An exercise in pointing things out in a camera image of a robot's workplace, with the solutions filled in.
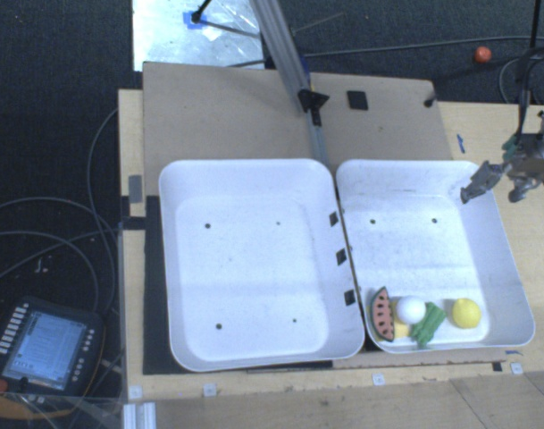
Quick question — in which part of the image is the red watermelon slice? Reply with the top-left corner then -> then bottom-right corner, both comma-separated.
370,285 -> 397,344

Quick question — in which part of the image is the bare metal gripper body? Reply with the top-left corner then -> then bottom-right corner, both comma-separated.
506,105 -> 544,186

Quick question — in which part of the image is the white plastic tray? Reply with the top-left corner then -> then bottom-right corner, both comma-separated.
158,158 -> 366,373
335,158 -> 536,355

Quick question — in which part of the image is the yellow lemon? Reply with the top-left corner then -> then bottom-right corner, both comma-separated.
451,297 -> 483,330

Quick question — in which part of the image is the green toy vegetable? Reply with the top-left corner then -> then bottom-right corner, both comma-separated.
408,301 -> 448,350

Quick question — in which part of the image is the white ball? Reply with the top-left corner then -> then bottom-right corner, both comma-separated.
395,295 -> 428,324

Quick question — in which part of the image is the brown cardboard board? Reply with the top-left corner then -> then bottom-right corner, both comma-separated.
141,62 -> 508,371

